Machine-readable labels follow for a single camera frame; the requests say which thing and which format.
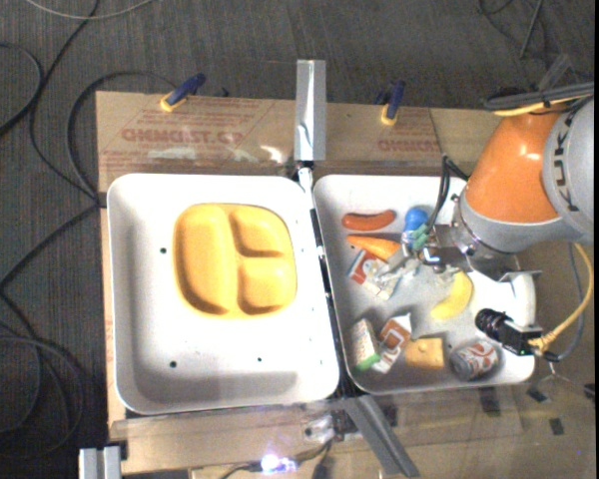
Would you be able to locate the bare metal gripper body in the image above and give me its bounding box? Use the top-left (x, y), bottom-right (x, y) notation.
top-left (430, 223), bottom-right (482, 271)

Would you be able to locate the orange carrot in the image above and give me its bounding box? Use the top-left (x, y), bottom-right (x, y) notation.
top-left (345, 234), bottom-right (403, 263)

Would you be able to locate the yellow banana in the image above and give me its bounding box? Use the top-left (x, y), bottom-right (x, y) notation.
top-left (429, 270), bottom-right (475, 321)

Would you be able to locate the red and white carton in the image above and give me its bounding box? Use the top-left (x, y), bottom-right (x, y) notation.
top-left (347, 248), bottom-right (396, 300)

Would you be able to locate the blue round bottle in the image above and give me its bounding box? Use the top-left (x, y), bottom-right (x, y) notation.
top-left (402, 206), bottom-right (433, 242)

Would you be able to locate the white plastic tray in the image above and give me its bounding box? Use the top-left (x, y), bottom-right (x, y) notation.
top-left (311, 174), bottom-right (538, 396)
top-left (106, 172), bottom-right (341, 416)

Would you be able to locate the red sausage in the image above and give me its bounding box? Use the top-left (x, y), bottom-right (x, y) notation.
top-left (340, 209), bottom-right (397, 233)

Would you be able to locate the orange and white packet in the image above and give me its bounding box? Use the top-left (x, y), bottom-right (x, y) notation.
top-left (370, 314), bottom-right (413, 375)

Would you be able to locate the yellow biscuit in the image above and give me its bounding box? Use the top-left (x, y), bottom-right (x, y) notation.
top-left (403, 336), bottom-right (446, 371)

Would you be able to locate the white carton with green cap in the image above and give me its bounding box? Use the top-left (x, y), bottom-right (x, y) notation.
top-left (349, 317), bottom-right (382, 373)

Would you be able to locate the orange and white can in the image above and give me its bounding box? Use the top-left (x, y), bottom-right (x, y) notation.
top-left (448, 339), bottom-right (501, 382)

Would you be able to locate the yellow divided plate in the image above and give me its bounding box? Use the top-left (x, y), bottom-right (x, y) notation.
top-left (172, 202), bottom-right (300, 319)

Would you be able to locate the brown cardboard board red print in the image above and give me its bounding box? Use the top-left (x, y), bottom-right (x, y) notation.
top-left (95, 90), bottom-right (596, 471)

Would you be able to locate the black cylinder on white bracket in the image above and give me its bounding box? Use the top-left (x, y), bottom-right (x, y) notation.
top-left (474, 268), bottom-right (544, 357)

